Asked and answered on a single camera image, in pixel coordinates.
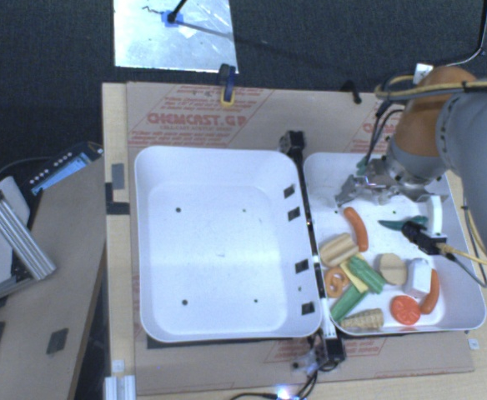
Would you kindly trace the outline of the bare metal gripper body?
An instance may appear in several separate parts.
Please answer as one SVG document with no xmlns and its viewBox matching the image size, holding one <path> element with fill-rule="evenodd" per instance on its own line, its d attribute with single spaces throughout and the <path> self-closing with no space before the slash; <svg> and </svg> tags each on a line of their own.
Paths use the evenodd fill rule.
<svg viewBox="0 0 487 400">
<path fill-rule="evenodd" d="M 433 193 L 426 188 L 433 181 L 440 180 L 446 170 L 442 162 L 431 157 L 421 158 L 422 166 L 419 173 L 406 168 L 394 157 L 379 157 L 368 160 L 362 158 L 362 176 L 367 177 L 368 187 L 395 187 L 395 197 L 404 196 L 414 203 L 428 201 Z"/>
</svg>

